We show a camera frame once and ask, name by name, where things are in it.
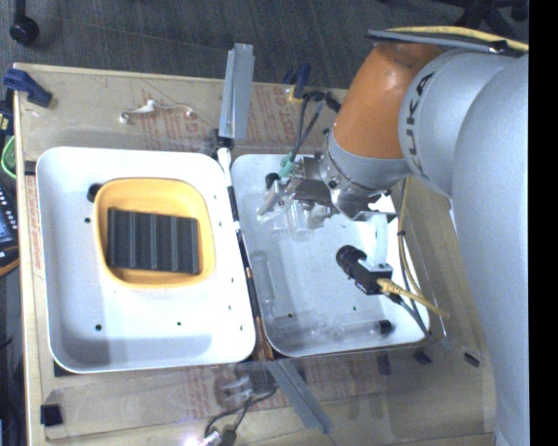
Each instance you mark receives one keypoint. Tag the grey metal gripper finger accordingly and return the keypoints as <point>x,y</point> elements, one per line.
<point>269,201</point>
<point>321,215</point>

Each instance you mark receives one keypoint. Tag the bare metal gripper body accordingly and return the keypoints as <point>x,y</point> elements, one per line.
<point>314,186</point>

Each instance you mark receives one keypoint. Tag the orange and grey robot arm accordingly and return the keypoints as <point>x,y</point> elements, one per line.
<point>488,165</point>

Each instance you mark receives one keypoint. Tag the thin black and white rod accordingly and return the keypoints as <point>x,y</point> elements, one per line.
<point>242,249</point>

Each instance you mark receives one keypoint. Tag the white plastic tray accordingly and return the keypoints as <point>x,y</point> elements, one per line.
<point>135,332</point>
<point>316,286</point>

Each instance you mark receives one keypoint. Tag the orange bowl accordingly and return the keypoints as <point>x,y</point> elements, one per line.
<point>153,193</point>

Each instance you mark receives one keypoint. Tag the black ribbed block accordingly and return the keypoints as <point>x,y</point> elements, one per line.
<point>153,240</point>

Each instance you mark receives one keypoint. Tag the clear plastic bottle black cap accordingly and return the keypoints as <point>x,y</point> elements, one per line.
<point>367,329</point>

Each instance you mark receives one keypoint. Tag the white plastic hook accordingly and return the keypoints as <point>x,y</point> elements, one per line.
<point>142,108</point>

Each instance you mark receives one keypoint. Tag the small black round object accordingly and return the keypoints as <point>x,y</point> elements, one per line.
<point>94,192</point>

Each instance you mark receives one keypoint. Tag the brown cardboard board red print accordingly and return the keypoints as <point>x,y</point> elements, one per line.
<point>97,407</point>

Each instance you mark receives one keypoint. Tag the black cylinder on white bracket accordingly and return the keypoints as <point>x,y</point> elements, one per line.
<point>360,267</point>

